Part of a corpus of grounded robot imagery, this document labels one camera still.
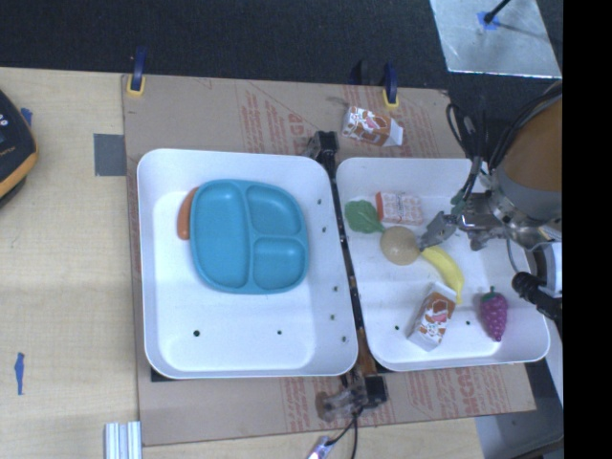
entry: gray tape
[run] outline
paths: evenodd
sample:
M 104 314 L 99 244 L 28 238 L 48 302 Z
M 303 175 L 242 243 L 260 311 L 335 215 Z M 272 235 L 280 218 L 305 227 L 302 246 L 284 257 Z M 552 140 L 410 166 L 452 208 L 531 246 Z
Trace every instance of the gray tape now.
M 125 141 L 123 135 L 94 134 L 94 166 L 97 177 L 125 175 Z

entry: white tray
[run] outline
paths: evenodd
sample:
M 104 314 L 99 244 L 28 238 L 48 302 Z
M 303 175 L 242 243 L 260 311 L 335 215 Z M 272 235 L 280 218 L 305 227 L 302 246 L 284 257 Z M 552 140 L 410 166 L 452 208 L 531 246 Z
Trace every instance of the white tray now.
M 158 149 L 139 162 L 144 348 L 171 379 L 332 376 L 358 344 L 329 178 L 314 160 L 286 155 Z M 309 269 L 289 292 L 218 292 L 199 278 L 177 235 L 181 202 L 217 179 L 284 188 L 308 231 Z
M 449 213 L 450 199 L 467 179 L 468 160 L 365 159 L 342 162 L 337 182 L 342 209 L 348 201 L 366 199 L 375 205 L 378 191 L 403 190 L 422 200 L 425 221 L 417 235 L 440 211 Z M 550 335 L 544 316 L 512 289 L 514 271 L 504 240 L 492 240 L 472 251 L 467 235 L 456 231 L 444 248 L 466 278 L 463 303 L 458 305 L 442 343 L 427 352 L 406 338 L 415 313 L 433 281 L 442 278 L 423 257 L 409 266 L 388 262 L 380 249 L 381 233 L 346 234 L 360 292 L 365 334 L 372 355 L 393 371 L 537 361 L 548 352 Z M 528 270 L 525 252 L 512 243 L 516 264 Z M 493 341 L 478 315 L 479 297 L 490 286 L 509 302 L 508 323 L 501 342 Z

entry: cardboard sheet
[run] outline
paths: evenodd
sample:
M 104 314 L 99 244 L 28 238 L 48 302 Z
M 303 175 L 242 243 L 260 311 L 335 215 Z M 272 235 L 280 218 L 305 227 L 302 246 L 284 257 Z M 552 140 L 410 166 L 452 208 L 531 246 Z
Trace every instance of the cardboard sheet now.
M 463 158 L 448 128 L 444 91 L 399 89 L 387 110 L 382 88 L 223 78 L 148 76 L 141 96 L 121 81 L 136 352 L 145 446 L 337 429 L 317 416 L 316 396 L 341 389 L 339 378 L 169 381 L 151 371 L 143 348 L 136 167 L 162 147 L 301 155 L 319 130 L 341 129 L 351 105 L 386 114 L 403 129 L 399 146 L 343 138 L 338 159 Z M 535 409 L 523 364 L 385 373 L 389 400 L 363 426 L 445 420 Z

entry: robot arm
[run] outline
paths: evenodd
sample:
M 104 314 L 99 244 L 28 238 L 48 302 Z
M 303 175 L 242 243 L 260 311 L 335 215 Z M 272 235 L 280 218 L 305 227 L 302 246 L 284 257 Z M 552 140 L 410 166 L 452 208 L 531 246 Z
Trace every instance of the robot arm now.
M 518 273 L 514 289 L 545 316 L 560 321 L 562 83 L 527 104 L 489 158 L 470 121 L 463 131 L 461 138 L 454 129 L 453 134 L 473 168 L 452 200 L 450 214 L 439 212 L 427 225 L 420 248 L 442 243 L 456 230 L 468 235 L 475 251 L 493 238 L 518 244 L 533 256 L 536 270 Z M 481 171 L 483 163 L 488 173 Z M 484 192 L 472 192 L 476 176 Z

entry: green toy vegetable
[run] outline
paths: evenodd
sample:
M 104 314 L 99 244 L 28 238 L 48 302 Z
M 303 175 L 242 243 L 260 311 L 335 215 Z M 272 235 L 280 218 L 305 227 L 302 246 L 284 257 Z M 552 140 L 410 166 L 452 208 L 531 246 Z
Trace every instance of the green toy vegetable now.
M 353 231 L 361 233 L 384 232 L 384 226 L 379 221 L 379 213 L 368 201 L 351 201 L 344 206 L 344 215 L 348 226 Z

